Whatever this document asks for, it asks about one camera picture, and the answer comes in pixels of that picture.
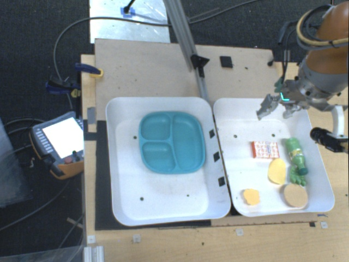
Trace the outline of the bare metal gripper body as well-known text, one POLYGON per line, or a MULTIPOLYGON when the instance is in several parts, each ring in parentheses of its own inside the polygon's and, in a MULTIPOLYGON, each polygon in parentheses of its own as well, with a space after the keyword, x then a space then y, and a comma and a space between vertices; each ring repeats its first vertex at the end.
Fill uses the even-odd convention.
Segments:
POLYGON ((332 110, 328 100, 333 96, 318 89, 307 80, 286 80, 280 91, 281 104, 286 110, 301 110, 313 107, 317 110, 332 110))

